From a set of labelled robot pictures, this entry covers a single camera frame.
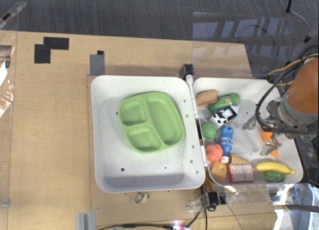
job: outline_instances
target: green plate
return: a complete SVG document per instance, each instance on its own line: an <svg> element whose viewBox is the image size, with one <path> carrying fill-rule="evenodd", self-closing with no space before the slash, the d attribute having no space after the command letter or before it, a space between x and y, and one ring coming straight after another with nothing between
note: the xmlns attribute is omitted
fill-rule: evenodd
<svg viewBox="0 0 319 230"><path fill-rule="evenodd" d="M140 153L170 148L185 137L178 110L161 92L143 93L124 100L118 115L127 141Z"/></svg>

